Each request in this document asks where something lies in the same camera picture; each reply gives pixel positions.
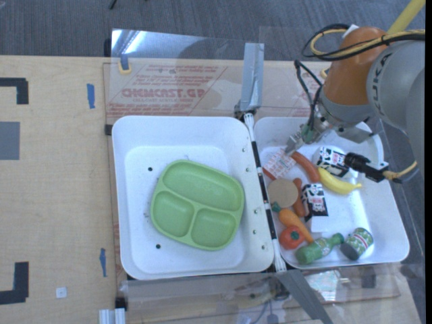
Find brown cardboard board red print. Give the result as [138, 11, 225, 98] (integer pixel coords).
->
[103, 58, 402, 302]

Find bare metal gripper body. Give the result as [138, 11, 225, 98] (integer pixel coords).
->
[296, 116, 334, 145]

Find orange carrot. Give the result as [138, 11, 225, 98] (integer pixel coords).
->
[271, 201, 315, 244]

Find green divided plate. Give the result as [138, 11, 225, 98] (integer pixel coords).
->
[149, 159, 246, 252]

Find white plastic tray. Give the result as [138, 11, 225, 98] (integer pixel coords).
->
[111, 115, 275, 281]
[252, 115, 411, 270]

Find tan round biscuit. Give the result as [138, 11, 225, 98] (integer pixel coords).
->
[267, 178, 300, 209]

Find green bottle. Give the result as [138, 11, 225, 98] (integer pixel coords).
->
[295, 232, 346, 265]

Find red and white packet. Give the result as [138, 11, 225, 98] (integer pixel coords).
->
[262, 148, 297, 180]

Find red tomato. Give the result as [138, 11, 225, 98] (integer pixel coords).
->
[278, 225, 306, 250]

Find green can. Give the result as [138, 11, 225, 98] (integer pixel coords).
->
[340, 227, 375, 261]

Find black cylinder on white bracket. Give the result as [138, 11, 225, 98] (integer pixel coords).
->
[338, 126, 390, 184]

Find orange sausage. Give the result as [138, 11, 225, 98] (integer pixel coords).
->
[290, 151, 321, 183]
[292, 177, 307, 218]

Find yellow banana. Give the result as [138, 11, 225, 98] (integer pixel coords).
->
[317, 166, 362, 196]

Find black and white milk carton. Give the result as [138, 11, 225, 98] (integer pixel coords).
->
[300, 183, 334, 233]
[315, 146, 358, 178]

